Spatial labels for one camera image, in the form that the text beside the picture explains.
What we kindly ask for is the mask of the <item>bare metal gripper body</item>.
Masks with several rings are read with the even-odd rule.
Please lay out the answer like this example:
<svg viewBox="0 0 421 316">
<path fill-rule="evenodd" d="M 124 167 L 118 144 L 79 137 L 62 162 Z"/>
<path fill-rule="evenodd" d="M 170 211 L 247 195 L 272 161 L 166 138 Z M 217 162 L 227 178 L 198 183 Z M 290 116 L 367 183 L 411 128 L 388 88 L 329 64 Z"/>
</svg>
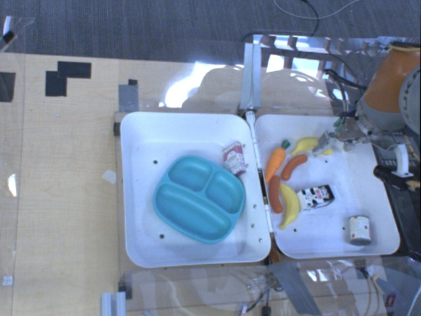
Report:
<svg viewBox="0 0 421 316">
<path fill-rule="evenodd" d="M 334 122 L 330 137 L 342 143 L 344 151 L 351 151 L 359 143 L 368 143 L 373 131 L 374 126 L 366 118 L 340 117 Z"/>
</svg>

